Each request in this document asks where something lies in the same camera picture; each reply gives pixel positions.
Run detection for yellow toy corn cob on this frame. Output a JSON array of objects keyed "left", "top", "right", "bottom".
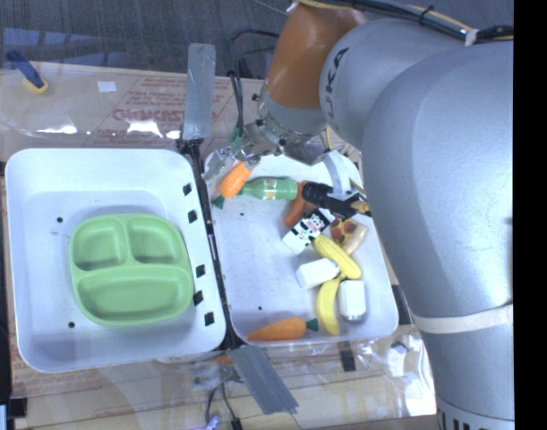
[{"left": 312, "top": 233, "right": 363, "bottom": 281}]

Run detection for cow print white carton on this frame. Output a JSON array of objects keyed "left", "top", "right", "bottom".
[{"left": 281, "top": 208, "right": 336, "bottom": 256}]

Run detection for white plastic bottle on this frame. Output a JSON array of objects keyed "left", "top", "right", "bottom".
[{"left": 337, "top": 279, "right": 368, "bottom": 323}]

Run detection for white plastic carton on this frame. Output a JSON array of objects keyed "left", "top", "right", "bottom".
[{"left": 295, "top": 257, "right": 341, "bottom": 291}]

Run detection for green plastic bottle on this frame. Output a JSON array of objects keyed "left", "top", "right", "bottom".
[{"left": 236, "top": 176, "right": 300, "bottom": 202}]

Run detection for white plastic tray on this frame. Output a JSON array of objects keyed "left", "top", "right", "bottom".
[
  {"left": 4, "top": 147, "right": 227, "bottom": 374},
  {"left": 201, "top": 149, "right": 400, "bottom": 348}
]

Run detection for yellow banana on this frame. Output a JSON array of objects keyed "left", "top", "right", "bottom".
[{"left": 315, "top": 274, "right": 347, "bottom": 337}]

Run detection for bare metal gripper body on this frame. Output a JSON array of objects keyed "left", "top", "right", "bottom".
[{"left": 243, "top": 118, "right": 332, "bottom": 167}]

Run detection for orange toy carrot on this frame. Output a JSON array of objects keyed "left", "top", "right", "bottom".
[
  {"left": 211, "top": 160, "right": 255, "bottom": 210},
  {"left": 246, "top": 315, "right": 321, "bottom": 343}
]

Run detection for green divided plate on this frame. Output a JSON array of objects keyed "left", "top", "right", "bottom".
[{"left": 69, "top": 213, "right": 195, "bottom": 328}]

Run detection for brown cardboard board red print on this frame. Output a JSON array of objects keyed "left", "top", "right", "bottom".
[{"left": 0, "top": 60, "right": 438, "bottom": 429}]

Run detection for toy pizza slice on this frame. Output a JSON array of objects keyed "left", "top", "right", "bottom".
[{"left": 329, "top": 217, "right": 370, "bottom": 256}]

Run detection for orange toy sausage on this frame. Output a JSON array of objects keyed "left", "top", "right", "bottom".
[{"left": 284, "top": 180, "right": 318, "bottom": 229}]

